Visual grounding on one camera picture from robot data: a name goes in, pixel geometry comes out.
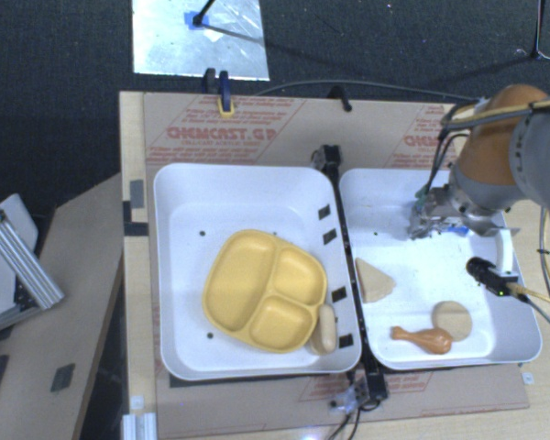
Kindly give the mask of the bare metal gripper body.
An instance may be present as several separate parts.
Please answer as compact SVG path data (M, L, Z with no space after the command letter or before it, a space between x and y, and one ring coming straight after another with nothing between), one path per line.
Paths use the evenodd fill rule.
M509 231L512 236L519 232L518 227L508 227L502 212L480 207L453 184L432 188L425 195L422 214L430 224L435 220L456 222L456 230L466 228L481 237L494 237L501 231Z

